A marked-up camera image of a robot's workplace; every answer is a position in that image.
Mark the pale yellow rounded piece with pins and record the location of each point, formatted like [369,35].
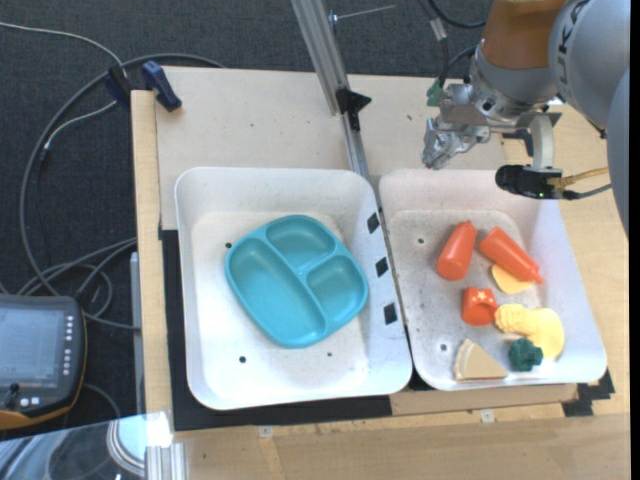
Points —
[549,330]

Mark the yellow corn cob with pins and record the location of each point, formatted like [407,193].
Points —
[512,318]

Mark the yellow flat slice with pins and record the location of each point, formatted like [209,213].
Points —
[509,283]

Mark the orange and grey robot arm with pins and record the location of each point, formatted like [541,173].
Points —
[585,43]

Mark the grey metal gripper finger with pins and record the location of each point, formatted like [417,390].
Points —
[433,143]
[455,148]

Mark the white plastic tray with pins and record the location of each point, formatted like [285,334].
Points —
[430,293]
[280,373]

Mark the beige wedge slice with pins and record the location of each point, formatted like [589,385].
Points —
[480,365]

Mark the pale flat board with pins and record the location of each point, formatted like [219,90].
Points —
[250,128]

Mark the black cylinder on white bracket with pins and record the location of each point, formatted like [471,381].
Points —
[525,180]

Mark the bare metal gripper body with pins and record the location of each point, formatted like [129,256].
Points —
[465,113]

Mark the orange bottle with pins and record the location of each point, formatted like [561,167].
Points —
[507,253]
[456,253]

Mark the green broccoli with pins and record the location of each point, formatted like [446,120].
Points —
[525,354]

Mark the blue divided plate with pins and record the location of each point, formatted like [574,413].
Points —
[270,288]

